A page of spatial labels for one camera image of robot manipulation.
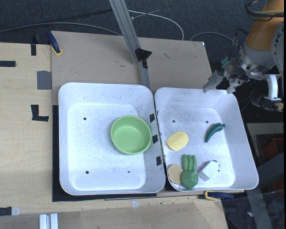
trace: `gray tape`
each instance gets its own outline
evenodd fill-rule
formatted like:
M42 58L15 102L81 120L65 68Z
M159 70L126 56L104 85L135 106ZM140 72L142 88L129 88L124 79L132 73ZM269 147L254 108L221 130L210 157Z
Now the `gray tape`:
M49 71L37 71L37 89L52 89L52 73Z

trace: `wooden table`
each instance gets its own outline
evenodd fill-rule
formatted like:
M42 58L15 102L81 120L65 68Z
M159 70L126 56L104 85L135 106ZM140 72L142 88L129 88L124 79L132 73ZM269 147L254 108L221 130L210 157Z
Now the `wooden table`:
M0 208L11 206L20 210L20 216L0 218L0 225L9 222L21 225L24 221L34 224L35 215L59 213L62 228L91 228L88 225L92 223L95 228L112 228L112 225L133 228L136 224L136 228L196 225L195 228L226 229L220 203L199 199L195 193L164 189L155 198L136 198L137 208L132 207L133 198L52 202L52 105L57 104L59 87L81 79L83 82L122 83L125 77L127 82L124 83L133 84L139 84L140 79L138 69L127 56L122 37L53 34L64 54L73 58L77 66L69 64L62 70L66 56L55 58L49 45L36 45L34 55L30 44L0 43L0 61L16 61L16 67L0 67ZM64 40L73 37L86 38L91 46L88 58L78 55L76 59L68 54L71 46ZM140 38L140 43L144 49L153 51L148 59L153 92L163 86L202 88L211 74L201 42ZM107 57L99 54L100 47L107 50ZM93 69L100 64L102 67L94 71L97 73L93 76L83 78L85 74L81 69L87 67L84 63L90 58L94 62L89 67ZM42 71L52 73L52 90L38 89L37 72ZM34 104L39 106L39 116L48 116L48 121L32 120L31 105Z

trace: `green toy vegetable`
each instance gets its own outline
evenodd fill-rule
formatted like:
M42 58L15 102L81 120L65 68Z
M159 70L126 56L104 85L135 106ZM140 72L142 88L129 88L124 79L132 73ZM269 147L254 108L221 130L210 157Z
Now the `green toy vegetable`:
M187 189L192 189L198 183L198 175L195 173L197 167L197 160L194 155L182 156L181 184Z
M214 133L221 131L223 128L225 127L225 124L221 124L221 123L216 123L213 126L211 126L211 128L207 131L205 138L204 138L204 142L207 143L211 136L214 135Z

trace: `tray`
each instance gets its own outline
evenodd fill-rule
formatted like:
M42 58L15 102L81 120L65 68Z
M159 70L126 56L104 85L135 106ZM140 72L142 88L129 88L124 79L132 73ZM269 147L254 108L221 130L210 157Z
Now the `tray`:
M244 190L258 184L258 174L246 136L238 103L226 90L160 88L155 93L155 106L166 168L182 166L182 155L195 155L197 173L211 160L219 162L218 172L208 181L201 178L193 189L170 183L178 191ZM208 128L223 123L223 131L204 142ZM188 144L171 150L167 138L176 131L189 136Z
M142 118L153 141L124 155L110 138L114 120ZM165 184L152 92L142 85L67 83L59 90L60 183L71 195L156 193Z

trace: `bowl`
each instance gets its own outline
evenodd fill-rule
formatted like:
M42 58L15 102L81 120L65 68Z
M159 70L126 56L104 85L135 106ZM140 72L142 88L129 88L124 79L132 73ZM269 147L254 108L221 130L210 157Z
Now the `bowl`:
M136 155L146 151L152 143L149 125L134 115L119 117L111 126L111 140L122 154Z

